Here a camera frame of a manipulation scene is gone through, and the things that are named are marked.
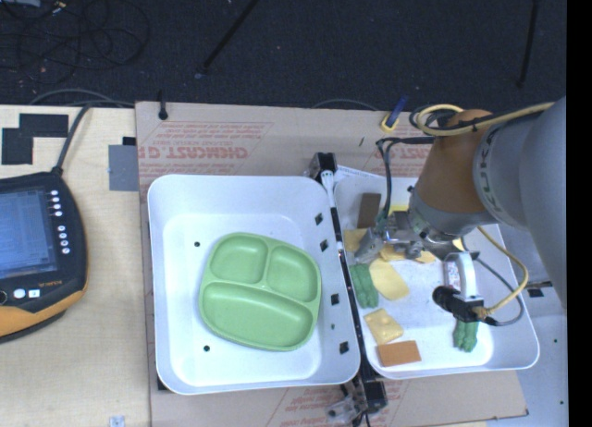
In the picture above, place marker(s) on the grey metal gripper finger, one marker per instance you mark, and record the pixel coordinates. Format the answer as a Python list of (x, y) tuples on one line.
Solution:
[(368, 246), (413, 250)]

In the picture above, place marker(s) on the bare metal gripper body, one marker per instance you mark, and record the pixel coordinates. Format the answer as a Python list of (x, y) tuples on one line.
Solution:
[(403, 230)]

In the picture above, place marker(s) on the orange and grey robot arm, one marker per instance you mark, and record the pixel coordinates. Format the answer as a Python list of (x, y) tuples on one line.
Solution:
[(513, 175)]

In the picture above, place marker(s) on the yellow toy chip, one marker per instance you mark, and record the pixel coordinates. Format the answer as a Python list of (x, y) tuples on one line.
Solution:
[(352, 240)]

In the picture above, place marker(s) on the brown flat rectangle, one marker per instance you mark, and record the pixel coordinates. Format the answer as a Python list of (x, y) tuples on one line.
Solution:
[(368, 210)]

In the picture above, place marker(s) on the yellow toy banana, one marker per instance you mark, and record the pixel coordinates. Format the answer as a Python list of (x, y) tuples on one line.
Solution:
[(389, 281)]

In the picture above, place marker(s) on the green toy broccoli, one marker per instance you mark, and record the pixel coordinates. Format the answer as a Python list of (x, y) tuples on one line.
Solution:
[(364, 285), (464, 336)]

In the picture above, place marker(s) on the white paper label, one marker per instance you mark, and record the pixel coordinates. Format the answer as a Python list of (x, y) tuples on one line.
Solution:
[(353, 173)]

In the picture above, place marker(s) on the white plastic tray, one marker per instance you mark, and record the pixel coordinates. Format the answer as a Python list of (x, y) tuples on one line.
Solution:
[(185, 286), (430, 323)]

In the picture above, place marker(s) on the orange toy bread slice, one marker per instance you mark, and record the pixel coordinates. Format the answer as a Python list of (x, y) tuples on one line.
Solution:
[(398, 353)]

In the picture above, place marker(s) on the green divided plate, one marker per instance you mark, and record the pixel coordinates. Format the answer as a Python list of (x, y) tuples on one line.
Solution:
[(259, 293)]

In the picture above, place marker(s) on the brown cardboard board red print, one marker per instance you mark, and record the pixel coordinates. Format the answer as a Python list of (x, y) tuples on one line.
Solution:
[(259, 148)]

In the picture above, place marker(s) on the black cylinder on white bracket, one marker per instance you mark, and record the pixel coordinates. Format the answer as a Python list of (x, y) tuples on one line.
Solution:
[(462, 302)]

